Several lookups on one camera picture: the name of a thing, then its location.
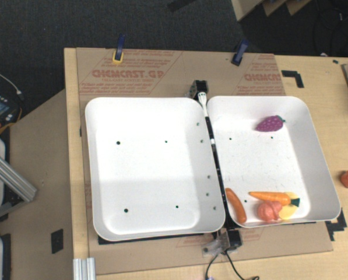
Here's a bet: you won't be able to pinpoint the yellow toy fruit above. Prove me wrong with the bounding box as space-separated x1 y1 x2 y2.
279 191 300 221

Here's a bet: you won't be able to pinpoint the white plastic tray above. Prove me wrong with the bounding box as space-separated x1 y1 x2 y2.
206 95 342 229
84 96 226 242

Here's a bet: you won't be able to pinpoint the orange sausage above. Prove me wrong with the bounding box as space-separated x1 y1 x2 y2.
225 187 248 224

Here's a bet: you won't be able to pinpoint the brown cardboard board red print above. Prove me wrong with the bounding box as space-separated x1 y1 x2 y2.
75 47 335 276

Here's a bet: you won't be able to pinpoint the pink toy meat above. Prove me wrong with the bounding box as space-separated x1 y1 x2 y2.
256 200 283 222

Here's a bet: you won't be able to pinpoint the orange carrot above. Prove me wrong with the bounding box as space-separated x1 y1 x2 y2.
248 191 301 207

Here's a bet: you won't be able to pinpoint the purple grapes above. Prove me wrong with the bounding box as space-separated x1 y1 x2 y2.
255 115 286 133

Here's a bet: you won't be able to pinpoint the thin black and white rod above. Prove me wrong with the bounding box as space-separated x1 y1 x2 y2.
196 91 230 230

